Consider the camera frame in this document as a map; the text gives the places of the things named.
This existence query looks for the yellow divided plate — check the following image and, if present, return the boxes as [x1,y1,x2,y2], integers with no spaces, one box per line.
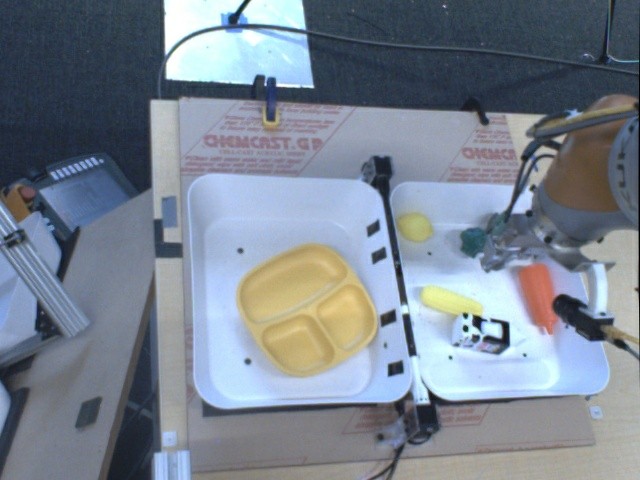
[235,242,380,379]

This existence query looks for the brown cardboard board red print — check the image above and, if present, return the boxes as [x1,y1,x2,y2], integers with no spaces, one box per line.
[178,96,597,473]

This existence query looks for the black block with thin wires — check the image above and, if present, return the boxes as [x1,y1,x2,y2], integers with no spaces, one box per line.
[399,399,442,445]
[361,154,395,188]

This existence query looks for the yellow lemon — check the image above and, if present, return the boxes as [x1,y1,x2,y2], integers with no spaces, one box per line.
[396,211,435,243]

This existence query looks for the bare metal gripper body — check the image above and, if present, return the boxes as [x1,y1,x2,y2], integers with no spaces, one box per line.
[491,212,584,269]

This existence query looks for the white plastic tray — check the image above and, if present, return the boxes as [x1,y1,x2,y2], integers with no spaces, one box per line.
[389,181,612,403]
[186,173,415,411]

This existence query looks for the yellow corn cob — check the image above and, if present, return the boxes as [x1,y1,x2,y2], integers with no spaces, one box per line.
[419,284,485,317]

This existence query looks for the green broccoli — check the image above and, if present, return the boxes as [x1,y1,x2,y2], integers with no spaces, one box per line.
[459,226,490,259]

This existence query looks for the black cylinder on white bracket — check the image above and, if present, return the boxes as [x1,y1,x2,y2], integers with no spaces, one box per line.
[551,261,617,342]

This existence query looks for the orange carrot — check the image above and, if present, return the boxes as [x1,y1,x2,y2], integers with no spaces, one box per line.
[517,262,560,337]

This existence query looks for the thin black and white rod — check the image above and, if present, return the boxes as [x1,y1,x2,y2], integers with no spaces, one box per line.
[373,175,429,405]

